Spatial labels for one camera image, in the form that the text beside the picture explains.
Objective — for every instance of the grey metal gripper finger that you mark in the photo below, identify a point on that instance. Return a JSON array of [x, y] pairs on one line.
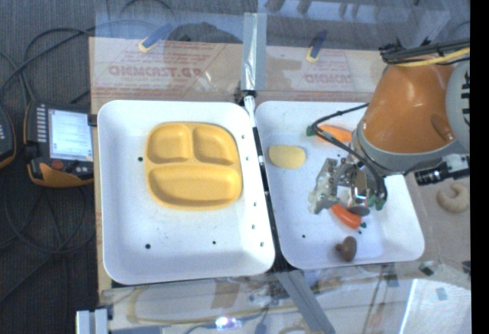
[[359, 206], [322, 202]]

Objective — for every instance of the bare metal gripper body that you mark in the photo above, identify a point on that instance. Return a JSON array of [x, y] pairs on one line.
[[342, 176]]

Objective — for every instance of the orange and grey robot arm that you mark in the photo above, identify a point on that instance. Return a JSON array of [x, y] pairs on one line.
[[405, 111]]

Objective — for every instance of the orange carrot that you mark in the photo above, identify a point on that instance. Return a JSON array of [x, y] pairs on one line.
[[345, 217], [338, 132]]

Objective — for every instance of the white plastic tray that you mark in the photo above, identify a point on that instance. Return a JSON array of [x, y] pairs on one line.
[[305, 233], [183, 240]]

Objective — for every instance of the brown mushroom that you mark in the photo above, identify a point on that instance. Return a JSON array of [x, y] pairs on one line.
[[348, 248]]

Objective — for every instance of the yellow oval bread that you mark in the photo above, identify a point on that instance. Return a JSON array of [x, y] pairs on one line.
[[286, 156]]

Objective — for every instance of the beige croissant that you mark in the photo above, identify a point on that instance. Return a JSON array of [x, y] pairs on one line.
[[452, 200]]

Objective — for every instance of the yellow divided plate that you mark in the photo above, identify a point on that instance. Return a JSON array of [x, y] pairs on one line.
[[193, 179]]

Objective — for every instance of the brown cardboard board red print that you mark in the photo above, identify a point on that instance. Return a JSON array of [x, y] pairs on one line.
[[160, 72]]

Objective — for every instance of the black cylinder on white bracket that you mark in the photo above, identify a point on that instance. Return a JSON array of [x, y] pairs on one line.
[[435, 173]]

